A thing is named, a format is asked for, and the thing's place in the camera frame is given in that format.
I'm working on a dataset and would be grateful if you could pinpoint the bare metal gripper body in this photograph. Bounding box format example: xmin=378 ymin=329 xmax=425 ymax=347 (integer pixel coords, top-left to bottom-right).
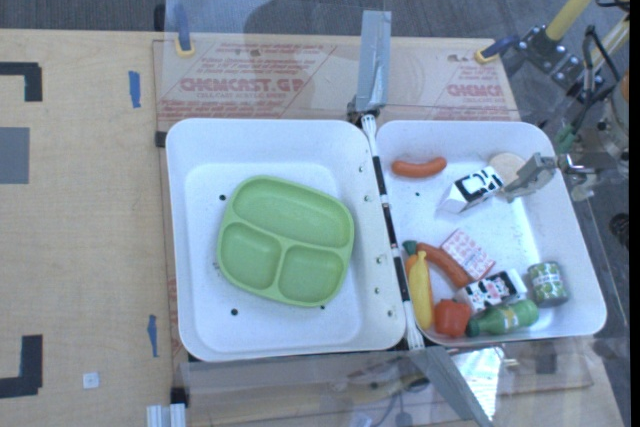
xmin=555 ymin=102 xmax=630 ymax=202

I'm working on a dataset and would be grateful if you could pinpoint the beige round biscuit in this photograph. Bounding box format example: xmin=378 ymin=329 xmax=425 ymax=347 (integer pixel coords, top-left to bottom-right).
xmin=488 ymin=151 xmax=529 ymax=186

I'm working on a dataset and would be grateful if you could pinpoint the white plastic tray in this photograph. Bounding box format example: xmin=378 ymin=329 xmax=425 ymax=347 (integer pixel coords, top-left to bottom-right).
xmin=374 ymin=118 xmax=609 ymax=349
xmin=164 ymin=117 xmax=407 ymax=363

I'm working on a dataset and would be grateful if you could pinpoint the black and white carton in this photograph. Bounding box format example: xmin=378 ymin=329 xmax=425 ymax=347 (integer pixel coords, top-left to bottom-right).
xmin=437 ymin=165 xmax=505 ymax=216

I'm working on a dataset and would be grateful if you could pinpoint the red and white packet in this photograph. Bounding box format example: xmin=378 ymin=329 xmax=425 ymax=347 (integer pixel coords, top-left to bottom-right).
xmin=440 ymin=228 xmax=496 ymax=282

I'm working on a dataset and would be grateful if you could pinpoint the green can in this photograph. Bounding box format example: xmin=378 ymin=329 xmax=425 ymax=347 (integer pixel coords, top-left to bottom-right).
xmin=527 ymin=260 xmax=571 ymax=308

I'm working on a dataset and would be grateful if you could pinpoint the white carton with cow print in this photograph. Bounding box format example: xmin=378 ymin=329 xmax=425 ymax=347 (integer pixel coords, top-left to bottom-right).
xmin=462 ymin=268 xmax=529 ymax=314

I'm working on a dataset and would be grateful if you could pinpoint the orange carrot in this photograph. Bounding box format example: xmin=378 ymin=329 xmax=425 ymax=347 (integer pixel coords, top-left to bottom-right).
xmin=402 ymin=239 xmax=471 ymax=289

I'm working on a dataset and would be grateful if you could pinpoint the orange sausage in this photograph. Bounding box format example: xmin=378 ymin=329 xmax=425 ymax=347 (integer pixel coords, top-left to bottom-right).
xmin=390 ymin=156 xmax=448 ymax=180

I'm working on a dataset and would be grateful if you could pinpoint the green bottle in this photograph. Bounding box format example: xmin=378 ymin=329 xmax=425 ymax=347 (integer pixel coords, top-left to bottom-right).
xmin=465 ymin=298 xmax=540 ymax=338

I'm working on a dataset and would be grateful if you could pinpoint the yellow banana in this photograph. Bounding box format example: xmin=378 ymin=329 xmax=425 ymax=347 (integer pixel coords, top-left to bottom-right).
xmin=407 ymin=249 xmax=435 ymax=331

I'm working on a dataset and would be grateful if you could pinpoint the orange bell pepper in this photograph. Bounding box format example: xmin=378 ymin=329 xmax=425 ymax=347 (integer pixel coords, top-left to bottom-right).
xmin=432 ymin=298 xmax=472 ymax=339

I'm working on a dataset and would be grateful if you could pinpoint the green divided plate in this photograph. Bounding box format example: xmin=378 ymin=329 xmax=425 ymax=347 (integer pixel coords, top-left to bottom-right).
xmin=215 ymin=174 xmax=356 ymax=309

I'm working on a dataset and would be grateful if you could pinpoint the brown cardboard board, red print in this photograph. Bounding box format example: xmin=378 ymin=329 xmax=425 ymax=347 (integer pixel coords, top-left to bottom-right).
xmin=152 ymin=37 xmax=595 ymax=391

